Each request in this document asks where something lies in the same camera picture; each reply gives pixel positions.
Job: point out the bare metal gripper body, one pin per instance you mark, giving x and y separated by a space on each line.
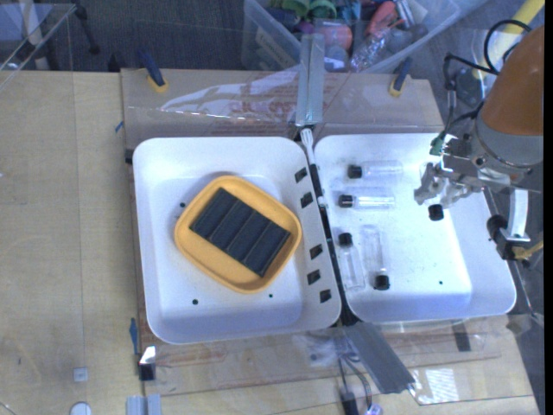
464 162

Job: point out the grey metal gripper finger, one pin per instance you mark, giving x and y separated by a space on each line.
455 193
427 186

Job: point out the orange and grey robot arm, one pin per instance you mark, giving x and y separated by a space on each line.
514 102

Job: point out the clear bottle with black cap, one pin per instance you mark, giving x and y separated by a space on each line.
380 169
351 266
371 202
436 212
373 249

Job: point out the white plastic tray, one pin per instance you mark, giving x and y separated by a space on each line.
173 318
423 275

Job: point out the dark ribbed rectangular block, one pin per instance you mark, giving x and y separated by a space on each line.
239 231

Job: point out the yellow plate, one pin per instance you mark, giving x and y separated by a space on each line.
194 249

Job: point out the black cylinder on white bracket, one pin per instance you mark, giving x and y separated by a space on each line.
517 214

